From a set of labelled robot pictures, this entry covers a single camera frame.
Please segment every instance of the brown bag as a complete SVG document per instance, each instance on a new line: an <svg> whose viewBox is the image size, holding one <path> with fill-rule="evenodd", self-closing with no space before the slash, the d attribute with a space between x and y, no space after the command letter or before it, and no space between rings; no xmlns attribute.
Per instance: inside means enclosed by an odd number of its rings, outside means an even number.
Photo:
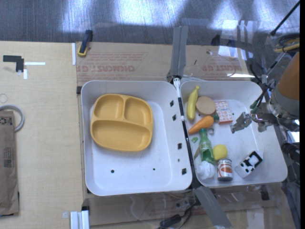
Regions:
<svg viewBox="0 0 305 229"><path fill-rule="evenodd" d="M0 111L0 215L19 211L14 112Z"/></svg>

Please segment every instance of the carrot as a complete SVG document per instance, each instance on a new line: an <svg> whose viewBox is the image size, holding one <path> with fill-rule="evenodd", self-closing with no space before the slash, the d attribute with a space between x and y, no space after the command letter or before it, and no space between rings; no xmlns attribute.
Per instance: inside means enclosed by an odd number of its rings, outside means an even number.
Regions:
<svg viewBox="0 0 305 229"><path fill-rule="evenodd" d="M194 134L198 132L201 128L209 128L211 125L214 124L214 118L210 115L207 115L203 117L201 120L199 120L197 123L195 123L189 130L189 134Z"/></svg>

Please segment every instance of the yellow plate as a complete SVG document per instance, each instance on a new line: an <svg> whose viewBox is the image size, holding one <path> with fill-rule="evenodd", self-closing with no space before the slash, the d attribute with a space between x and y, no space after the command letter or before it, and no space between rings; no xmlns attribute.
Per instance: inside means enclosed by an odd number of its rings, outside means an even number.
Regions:
<svg viewBox="0 0 305 229"><path fill-rule="evenodd" d="M141 151L153 135L153 112L143 99L104 94L94 104L90 132L101 147L118 151Z"/></svg>

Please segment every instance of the green bottle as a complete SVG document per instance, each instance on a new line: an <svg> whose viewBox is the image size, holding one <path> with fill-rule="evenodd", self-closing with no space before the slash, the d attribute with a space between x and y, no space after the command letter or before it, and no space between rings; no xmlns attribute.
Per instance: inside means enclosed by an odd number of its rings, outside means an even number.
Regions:
<svg viewBox="0 0 305 229"><path fill-rule="evenodd" d="M200 134L199 151L200 151L201 161L206 161L214 165L215 159L213 156L212 143L208 139L207 130L202 128L199 130L199 134Z"/></svg>

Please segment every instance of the can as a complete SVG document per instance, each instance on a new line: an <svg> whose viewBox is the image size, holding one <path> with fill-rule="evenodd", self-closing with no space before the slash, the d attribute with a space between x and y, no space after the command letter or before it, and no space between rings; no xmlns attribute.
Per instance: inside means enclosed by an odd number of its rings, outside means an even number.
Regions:
<svg viewBox="0 0 305 229"><path fill-rule="evenodd" d="M232 160L220 159L217 161L217 179L219 181L232 181Z"/></svg>

